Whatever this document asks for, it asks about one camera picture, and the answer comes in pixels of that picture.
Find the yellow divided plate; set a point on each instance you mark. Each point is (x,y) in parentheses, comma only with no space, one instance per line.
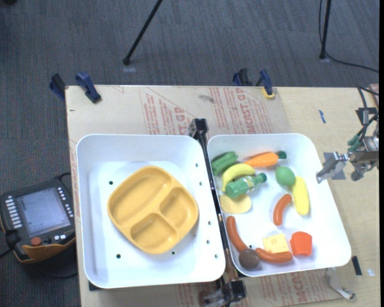
(140,197)

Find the thin black and white rod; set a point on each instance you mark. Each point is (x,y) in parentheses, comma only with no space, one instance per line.
(215,197)

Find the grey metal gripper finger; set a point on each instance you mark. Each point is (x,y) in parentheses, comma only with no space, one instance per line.
(334,166)

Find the brown cardboard board red print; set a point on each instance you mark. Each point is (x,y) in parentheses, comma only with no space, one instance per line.
(115,114)

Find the white plastic tray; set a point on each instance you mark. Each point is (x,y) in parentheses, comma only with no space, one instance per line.
(323,235)
(99,267)

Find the black tripod leg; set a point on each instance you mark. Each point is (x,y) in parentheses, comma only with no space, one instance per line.
(326,21)
(147,22)

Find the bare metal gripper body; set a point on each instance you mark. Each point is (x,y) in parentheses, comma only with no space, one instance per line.
(364,155)

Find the orange sausage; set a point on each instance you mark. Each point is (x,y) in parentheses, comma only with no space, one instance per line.
(275,257)
(280,209)
(233,232)

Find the yellow banana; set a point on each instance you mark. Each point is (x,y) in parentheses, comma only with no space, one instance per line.
(238,169)

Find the yellow corn cob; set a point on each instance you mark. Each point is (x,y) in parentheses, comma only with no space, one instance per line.
(300,197)

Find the brown ball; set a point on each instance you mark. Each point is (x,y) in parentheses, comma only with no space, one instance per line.
(249,259)

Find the green lime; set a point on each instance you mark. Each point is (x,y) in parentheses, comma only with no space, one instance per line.
(284,175)

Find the yellow round crisp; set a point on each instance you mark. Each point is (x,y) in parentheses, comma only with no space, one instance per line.
(235,207)

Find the orange carrot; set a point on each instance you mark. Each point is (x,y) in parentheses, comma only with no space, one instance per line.
(264,159)

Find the green bottle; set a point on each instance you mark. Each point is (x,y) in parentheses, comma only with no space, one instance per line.
(240,186)

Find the yellow cheese wedge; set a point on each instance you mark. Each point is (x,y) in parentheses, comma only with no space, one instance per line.
(275,243)

